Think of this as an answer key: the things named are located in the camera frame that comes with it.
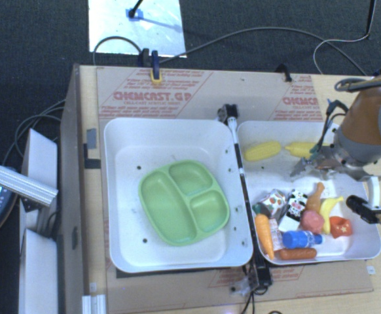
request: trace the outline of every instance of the green divided plate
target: green divided plate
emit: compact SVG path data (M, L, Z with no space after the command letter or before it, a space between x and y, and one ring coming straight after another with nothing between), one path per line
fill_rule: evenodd
M170 245L188 245L220 230L230 207L208 169L194 160L160 167L139 183L141 204L159 236Z

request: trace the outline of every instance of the dark gray floor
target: dark gray floor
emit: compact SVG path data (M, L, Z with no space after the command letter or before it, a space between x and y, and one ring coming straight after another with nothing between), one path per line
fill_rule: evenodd
M249 27L293 27L326 39L365 34L370 0L180 0L187 49ZM174 68L318 73L312 54L319 41L288 31L245 33L167 63ZM370 75L381 68L381 0L369 39L337 44ZM317 60L326 74L358 75L336 50L323 46ZM97 56L101 64L135 65L135 58ZM0 0L0 163L21 121L63 99L74 63L91 64L88 0ZM54 137L53 123L39 127ZM12 154L8 162L19 168ZM16 313L17 208L0 231L0 313Z

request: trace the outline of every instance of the carrot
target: carrot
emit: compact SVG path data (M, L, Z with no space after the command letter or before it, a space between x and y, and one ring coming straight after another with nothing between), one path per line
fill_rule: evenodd
M258 214L255 217L256 232L259 241L268 254L270 259L275 258L272 235L270 233L269 218L264 214Z

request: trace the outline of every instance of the blue bottle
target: blue bottle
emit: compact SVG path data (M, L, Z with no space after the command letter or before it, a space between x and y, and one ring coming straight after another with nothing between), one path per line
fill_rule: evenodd
M324 237L322 235L314 235L306 230L289 231L282 235L282 241L285 248L309 248L315 244L322 244Z

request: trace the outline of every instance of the hot dog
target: hot dog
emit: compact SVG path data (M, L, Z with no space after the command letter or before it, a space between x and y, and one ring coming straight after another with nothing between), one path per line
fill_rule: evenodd
M279 253L282 260L309 259L317 256L314 248L282 249Z

